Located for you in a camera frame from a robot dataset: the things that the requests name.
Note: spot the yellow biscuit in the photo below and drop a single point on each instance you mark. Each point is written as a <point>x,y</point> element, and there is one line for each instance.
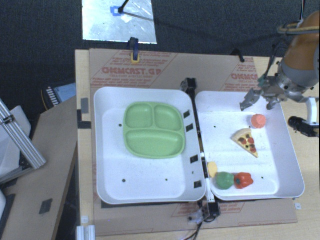
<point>212,169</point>

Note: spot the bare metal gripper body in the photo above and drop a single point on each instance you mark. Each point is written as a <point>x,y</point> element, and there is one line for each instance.
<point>282,90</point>

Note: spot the black cylinder on white bracket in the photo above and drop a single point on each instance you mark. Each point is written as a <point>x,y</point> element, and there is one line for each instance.
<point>305,124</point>

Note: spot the green bell pepper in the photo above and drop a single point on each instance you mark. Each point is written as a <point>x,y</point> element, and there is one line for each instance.
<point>225,180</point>

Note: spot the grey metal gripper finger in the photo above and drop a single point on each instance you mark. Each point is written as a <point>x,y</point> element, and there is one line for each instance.
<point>248,99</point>
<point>272,104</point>

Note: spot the orange cupcake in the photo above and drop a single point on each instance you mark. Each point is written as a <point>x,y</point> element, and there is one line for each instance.
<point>258,121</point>

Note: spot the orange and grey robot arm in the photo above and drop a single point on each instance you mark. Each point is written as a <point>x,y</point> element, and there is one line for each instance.
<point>302,51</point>

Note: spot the red bell pepper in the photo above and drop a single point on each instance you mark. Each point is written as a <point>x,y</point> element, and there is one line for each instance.
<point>243,180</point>

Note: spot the thin black and white rod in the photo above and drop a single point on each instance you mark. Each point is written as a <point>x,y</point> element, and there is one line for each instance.
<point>200,139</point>

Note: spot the white plastic tray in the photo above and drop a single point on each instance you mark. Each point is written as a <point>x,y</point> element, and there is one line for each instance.
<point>147,179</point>
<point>250,184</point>

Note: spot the pizza slice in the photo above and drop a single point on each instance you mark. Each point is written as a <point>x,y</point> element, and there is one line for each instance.
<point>246,140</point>

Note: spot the green divided plate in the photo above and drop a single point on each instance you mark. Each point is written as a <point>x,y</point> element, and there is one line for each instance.
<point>153,130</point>

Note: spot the brown cardboard board red print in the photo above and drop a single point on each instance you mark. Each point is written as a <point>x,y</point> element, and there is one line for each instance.
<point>160,69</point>

